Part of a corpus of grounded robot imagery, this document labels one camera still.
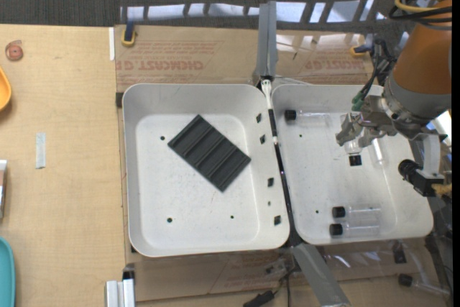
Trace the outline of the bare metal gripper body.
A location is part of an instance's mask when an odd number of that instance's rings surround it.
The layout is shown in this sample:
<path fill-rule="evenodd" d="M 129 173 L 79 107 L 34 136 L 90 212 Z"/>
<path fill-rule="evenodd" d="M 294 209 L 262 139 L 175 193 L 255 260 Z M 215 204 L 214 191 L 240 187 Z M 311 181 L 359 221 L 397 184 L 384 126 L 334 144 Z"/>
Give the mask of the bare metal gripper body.
<path fill-rule="evenodd" d="M 416 137 L 429 119 L 412 114 L 394 98 L 368 95 L 360 113 L 360 126 L 368 137 L 395 136 Z"/>

